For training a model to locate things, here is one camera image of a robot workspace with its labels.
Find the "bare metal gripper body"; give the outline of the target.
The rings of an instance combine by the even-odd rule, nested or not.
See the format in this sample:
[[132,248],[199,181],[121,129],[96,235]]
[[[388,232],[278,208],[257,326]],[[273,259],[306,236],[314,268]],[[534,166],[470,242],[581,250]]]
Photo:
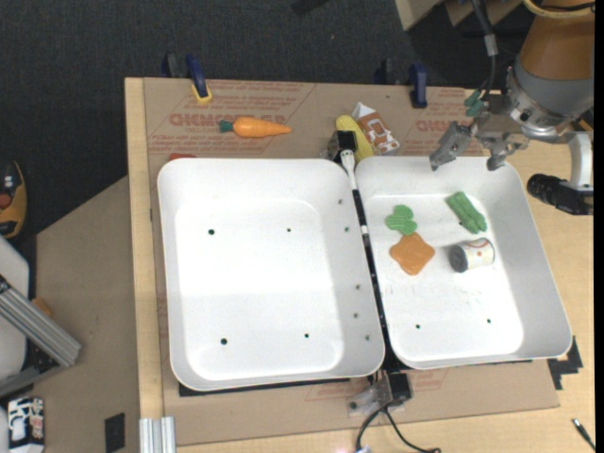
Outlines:
[[550,79],[510,70],[504,91],[490,97],[474,118],[471,131],[491,149],[522,147],[529,140],[568,143],[586,131],[579,121],[593,104],[591,77]]

